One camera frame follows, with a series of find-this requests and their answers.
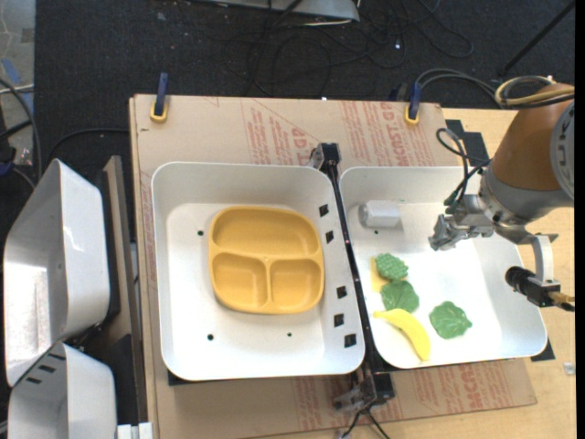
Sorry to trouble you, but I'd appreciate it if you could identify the black cylinder on white bracket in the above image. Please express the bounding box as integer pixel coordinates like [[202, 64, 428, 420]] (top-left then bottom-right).
[[505, 233, 563, 308]]

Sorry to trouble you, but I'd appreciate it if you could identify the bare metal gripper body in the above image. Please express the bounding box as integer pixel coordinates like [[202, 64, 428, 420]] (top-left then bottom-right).
[[450, 193, 500, 241]]

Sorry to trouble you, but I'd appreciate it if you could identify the yellow banana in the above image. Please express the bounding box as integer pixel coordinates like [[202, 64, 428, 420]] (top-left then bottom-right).
[[372, 307, 432, 363]]

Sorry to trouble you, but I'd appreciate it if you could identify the green lettuce leaf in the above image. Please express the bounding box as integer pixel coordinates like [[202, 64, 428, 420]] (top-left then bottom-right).
[[379, 280, 420, 315], [428, 300, 473, 341]]

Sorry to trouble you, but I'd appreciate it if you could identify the flat yellow slice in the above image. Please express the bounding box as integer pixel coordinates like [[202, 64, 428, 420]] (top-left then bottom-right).
[[368, 257, 390, 294]]

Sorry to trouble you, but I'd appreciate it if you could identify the brown cardboard board red print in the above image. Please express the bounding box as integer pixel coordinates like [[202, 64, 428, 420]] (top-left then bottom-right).
[[128, 93, 538, 439]]

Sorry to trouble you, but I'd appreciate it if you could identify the thin black and white rod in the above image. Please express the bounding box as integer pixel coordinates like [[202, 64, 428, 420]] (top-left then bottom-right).
[[324, 165, 381, 381]]

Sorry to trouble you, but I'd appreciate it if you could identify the black block with thin wires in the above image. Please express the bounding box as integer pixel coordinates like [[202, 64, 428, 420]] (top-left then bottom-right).
[[333, 371, 397, 412], [314, 142, 342, 171]]

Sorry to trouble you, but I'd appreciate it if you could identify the yellow divided plate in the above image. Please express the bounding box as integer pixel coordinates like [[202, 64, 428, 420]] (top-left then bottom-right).
[[207, 205, 326, 316]]

